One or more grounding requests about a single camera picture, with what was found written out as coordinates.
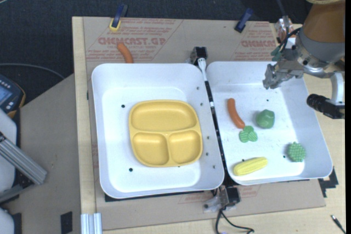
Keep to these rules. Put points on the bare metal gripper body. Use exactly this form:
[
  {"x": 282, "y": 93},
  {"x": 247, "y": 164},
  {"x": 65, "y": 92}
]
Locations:
[{"x": 304, "y": 61}]

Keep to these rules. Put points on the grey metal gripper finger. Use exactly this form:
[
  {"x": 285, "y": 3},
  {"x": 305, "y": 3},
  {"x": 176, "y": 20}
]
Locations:
[
  {"x": 268, "y": 76},
  {"x": 280, "y": 80}
]

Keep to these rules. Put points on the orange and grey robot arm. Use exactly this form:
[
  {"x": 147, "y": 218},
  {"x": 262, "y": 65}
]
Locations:
[{"x": 326, "y": 22}]

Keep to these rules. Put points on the white plastic tray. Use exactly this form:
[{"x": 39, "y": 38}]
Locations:
[
  {"x": 115, "y": 145},
  {"x": 274, "y": 96}
]

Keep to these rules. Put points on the orange sausage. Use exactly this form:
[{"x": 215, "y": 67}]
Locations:
[
  {"x": 126, "y": 53},
  {"x": 234, "y": 115}
]

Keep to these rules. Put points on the green broccoli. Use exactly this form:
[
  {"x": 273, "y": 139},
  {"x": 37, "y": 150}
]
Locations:
[{"x": 248, "y": 134}]

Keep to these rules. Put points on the thin black and white rod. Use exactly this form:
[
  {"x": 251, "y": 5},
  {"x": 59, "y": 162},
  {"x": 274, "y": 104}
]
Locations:
[{"x": 213, "y": 109}]

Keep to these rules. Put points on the green grapes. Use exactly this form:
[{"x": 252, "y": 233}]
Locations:
[{"x": 296, "y": 152}]

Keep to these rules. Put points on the yellow corn cob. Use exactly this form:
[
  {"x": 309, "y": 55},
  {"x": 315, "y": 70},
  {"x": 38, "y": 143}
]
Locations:
[{"x": 250, "y": 166}]

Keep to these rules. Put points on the brown cardboard board red print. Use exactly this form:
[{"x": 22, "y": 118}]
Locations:
[{"x": 170, "y": 35}]

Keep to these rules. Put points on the yellow divided plate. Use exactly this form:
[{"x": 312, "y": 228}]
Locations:
[{"x": 164, "y": 131}]

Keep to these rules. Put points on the black cylinder on white bracket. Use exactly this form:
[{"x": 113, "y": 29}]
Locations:
[{"x": 329, "y": 105}]

